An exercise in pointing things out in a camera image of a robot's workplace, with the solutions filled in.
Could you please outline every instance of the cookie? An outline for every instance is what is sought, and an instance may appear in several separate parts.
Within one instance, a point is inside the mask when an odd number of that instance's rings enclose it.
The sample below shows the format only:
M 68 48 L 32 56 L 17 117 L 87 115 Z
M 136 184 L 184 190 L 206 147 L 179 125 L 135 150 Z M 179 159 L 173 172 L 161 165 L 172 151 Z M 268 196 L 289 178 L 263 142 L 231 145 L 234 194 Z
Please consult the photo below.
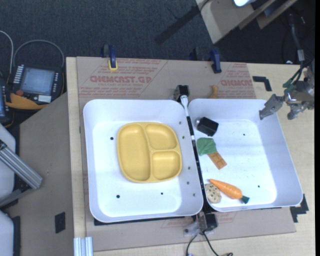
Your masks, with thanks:
M 215 185 L 209 183 L 209 184 L 206 184 L 204 188 L 205 188 L 206 197 L 211 203 L 217 204 L 221 201 L 220 190 Z

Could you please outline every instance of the orange carrot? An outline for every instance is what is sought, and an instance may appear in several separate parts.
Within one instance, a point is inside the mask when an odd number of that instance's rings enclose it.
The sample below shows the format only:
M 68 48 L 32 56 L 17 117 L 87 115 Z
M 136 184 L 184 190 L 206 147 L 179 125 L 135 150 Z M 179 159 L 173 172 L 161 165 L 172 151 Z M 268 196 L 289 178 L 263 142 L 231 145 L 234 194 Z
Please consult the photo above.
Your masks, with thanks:
M 212 179 L 212 178 L 209 179 L 209 181 L 210 183 L 215 185 L 221 192 L 225 193 L 227 196 L 231 197 L 232 199 L 240 199 L 245 204 L 248 203 L 249 197 L 242 195 L 242 191 L 236 186 L 231 185 L 229 183 L 225 183 L 220 180 Z

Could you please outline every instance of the light wood surface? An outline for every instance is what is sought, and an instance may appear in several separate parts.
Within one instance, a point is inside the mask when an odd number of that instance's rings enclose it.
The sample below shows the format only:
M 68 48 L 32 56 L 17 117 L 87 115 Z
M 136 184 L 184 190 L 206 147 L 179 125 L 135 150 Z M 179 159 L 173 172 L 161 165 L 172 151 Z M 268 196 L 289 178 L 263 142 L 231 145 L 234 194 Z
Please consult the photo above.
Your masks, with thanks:
M 271 92 L 265 90 L 261 82 L 254 82 L 258 99 L 267 100 L 273 93 L 283 95 L 282 84 L 297 70 L 296 65 L 247 64 L 251 76 L 269 79 Z M 85 209 L 82 182 L 82 161 L 79 132 L 79 103 L 77 87 L 77 59 L 66 58 L 67 91 L 70 132 L 71 178 L 73 197 L 74 236 L 85 237 Z M 295 165 L 309 211 L 298 215 L 296 232 L 258 237 L 234 238 L 212 241 L 212 247 L 219 255 L 233 252 L 235 256 L 264 255 L 315 255 L 315 112 L 306 110 L 294 120 L 287 120 L 290 108 L 284 105 L 277 113 L 289 151 Z M 187 244 L 172 244 L 121 250 L 95 252 L 95 256 L 184 256 Z M 189 252 L 194 256 L 213 255 L 206 241 L 193 242 Z

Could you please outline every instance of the yellow plate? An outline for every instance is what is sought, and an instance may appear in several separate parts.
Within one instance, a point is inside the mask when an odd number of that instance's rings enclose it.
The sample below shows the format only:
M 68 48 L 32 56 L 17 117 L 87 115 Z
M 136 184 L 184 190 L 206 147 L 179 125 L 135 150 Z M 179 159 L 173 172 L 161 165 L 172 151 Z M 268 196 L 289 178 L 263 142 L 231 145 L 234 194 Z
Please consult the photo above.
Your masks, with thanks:
M 179 141 L 174 130 L 158 122 L 133 122 L 117 134 L 117 155 L 122 174 L 138 183 L 162 182 L 182 169 Z

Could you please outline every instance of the screen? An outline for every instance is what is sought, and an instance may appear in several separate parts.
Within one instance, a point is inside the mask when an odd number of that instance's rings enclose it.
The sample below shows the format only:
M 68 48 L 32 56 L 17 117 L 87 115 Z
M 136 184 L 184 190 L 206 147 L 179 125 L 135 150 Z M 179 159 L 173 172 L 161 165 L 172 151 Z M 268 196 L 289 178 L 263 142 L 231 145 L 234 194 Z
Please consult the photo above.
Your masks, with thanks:
M 51 95 L 55 72 L 52 70 L 27 67 L 20 89 L 25 93 Z
M 4 117 L 5 115 L 5 101 L 4 96 L 2 94 L 2 88 L 0 87 L 0 117 Z

